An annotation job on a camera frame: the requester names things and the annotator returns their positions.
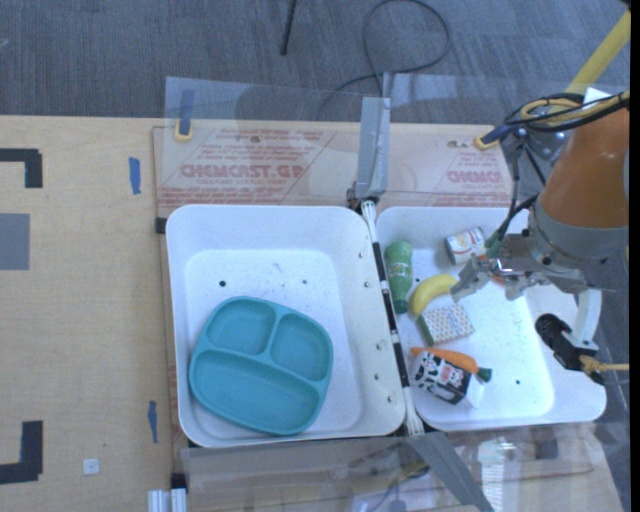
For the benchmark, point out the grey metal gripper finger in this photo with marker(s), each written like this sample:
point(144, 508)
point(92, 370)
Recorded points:
point(519, 287)
point(472, 280)

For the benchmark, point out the orange carrot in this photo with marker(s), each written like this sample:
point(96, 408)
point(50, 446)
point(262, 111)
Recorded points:
point(452, 357)

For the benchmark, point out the black cylinder on white bracket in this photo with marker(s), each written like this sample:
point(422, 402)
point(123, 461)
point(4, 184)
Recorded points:
point(555, 332)

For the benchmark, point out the brown cardboard board red print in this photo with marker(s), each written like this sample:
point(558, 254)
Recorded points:
point(320, 165)

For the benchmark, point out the black and white cow carton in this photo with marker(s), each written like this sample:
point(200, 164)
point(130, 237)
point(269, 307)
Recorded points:
point(442, 380)

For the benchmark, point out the white plastic tray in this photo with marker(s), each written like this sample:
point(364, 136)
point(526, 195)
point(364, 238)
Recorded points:
point(350, 235)
point(505, 350)

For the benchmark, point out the teal divided plate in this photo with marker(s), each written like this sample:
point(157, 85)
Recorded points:
point(260, 370)

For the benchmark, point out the white and orange can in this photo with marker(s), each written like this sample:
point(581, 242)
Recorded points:
point(465, 245)

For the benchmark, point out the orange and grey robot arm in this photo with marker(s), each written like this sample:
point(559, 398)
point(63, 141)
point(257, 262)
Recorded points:
point(585, 170)

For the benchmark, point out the orange patterned carton green side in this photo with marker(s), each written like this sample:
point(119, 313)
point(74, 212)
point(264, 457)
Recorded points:
point(450, 324)

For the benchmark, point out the yellow banana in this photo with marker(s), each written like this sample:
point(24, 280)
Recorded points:
point(430, 292)

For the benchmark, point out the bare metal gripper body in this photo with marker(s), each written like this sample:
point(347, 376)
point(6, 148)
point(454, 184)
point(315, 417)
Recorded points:
point(545, 272)

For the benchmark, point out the green bottle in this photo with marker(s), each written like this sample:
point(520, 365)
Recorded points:
point(399, 272)

